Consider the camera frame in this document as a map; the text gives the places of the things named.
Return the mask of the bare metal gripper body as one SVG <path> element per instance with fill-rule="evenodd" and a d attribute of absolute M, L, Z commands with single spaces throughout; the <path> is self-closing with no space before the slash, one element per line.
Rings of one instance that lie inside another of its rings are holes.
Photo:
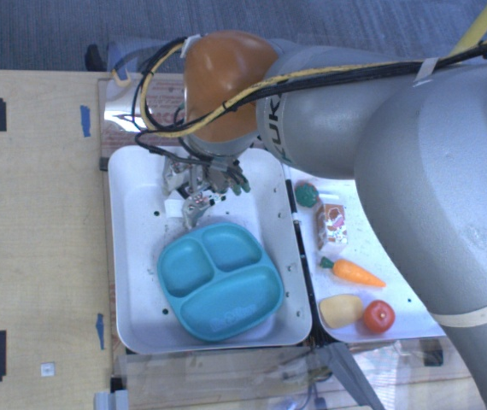
<path fill-rule="evenodd" d="M 244 173 L 239 160 L 234 157 L 165 155 L 161 190 L 165 196 L 176 190 L 183 197 L 196 196 L 207 190 L 217 195 L 232 190 L 238 196 L 244 191 Z"/>

